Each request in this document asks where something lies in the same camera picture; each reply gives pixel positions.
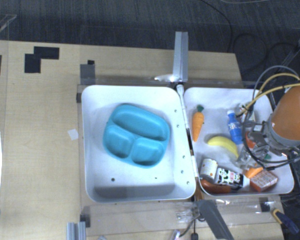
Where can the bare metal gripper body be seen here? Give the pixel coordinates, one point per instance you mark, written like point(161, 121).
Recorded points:
point(261, 136)

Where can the thin black and white rod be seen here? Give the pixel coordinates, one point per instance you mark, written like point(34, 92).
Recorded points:
point(183, 104)

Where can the brown sausage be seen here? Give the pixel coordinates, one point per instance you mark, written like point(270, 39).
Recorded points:
point(215, 188)

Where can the red orange curved piece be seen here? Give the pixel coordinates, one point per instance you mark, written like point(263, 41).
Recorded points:
point(250, 141)

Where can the orange carton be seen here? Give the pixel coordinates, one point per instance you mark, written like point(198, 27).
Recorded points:
point(263, 181)

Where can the white can with orange dots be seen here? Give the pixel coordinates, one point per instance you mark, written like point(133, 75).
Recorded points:
point(208, 167)

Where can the blue divided plate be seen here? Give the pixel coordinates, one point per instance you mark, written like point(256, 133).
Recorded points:
point(137, 124)

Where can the orange carrot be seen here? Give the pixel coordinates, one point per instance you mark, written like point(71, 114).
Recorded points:
point(197, 124)

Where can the blue bottle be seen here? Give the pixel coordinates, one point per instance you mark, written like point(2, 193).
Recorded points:
point(234, 129)

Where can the orange wedge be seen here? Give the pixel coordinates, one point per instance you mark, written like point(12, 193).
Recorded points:
point(253, 172)

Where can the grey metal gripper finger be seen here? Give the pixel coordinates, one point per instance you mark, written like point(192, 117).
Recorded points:
point(243, 159)
point(253, 159)

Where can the white plastic tray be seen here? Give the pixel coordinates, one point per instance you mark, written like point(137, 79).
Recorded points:
point(215, 101)
point(95, 159)

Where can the yellow banana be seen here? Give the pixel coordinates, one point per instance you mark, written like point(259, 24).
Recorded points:
point(225, 142)

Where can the black and white cow carton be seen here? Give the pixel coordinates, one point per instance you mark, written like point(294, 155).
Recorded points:
point(228, 178)

